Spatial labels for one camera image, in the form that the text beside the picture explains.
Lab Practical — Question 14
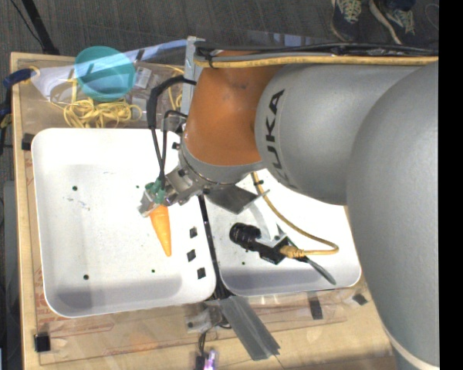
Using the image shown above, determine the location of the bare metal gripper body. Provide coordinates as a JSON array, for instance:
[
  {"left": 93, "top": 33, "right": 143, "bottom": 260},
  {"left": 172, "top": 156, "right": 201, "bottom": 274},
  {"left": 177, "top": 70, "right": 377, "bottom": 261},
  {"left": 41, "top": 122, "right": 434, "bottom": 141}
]
[{"left": 143, "top": 166, "right": 218, "bottom": 208}]

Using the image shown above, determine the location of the orange toy carrot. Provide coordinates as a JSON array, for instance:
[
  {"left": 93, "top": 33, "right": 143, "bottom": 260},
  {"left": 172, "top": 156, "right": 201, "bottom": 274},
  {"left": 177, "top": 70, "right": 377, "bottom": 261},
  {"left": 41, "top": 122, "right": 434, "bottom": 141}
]
[{"left": 149, "top": 203, "right": 174, "bottom": 258}]

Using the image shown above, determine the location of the white plastic tray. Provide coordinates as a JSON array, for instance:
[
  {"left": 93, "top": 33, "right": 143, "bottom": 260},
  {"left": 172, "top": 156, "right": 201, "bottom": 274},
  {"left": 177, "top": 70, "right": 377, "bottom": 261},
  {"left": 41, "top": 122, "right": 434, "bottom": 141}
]
[
  {"left": 201, "top": 167, "right": 363, "bottom": 298},
  {"left": 30, "top": 127, "right": 218, "bottom": 319}
]

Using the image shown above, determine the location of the teal bowl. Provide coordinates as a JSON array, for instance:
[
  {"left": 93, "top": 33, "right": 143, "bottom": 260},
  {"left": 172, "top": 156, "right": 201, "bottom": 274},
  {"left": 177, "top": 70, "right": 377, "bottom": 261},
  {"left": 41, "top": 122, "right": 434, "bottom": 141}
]
[{"left": 74, "top": 45, "right": 137, "bottom": 103}]

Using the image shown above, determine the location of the black stand leg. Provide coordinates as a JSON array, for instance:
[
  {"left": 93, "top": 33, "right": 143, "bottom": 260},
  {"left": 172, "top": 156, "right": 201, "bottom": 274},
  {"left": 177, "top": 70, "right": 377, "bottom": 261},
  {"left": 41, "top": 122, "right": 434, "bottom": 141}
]
[{"left": 6, "top": 0, "right": 61, "bottom": 56}]

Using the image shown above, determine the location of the person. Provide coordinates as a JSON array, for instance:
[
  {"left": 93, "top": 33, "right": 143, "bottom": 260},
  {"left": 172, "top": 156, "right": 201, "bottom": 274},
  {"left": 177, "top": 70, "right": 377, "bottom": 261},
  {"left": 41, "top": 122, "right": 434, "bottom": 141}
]
[{"left": 329, "top": 0, "right": 440, "bottom": 46}]

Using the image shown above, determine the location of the black cylinder on white bracket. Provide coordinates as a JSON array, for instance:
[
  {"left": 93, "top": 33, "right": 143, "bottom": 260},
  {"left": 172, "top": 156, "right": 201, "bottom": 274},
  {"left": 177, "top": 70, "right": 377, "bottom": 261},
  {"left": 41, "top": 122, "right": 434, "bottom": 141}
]
[{"left": 228, "top": 202, "right": 291, "bottom": 266}]

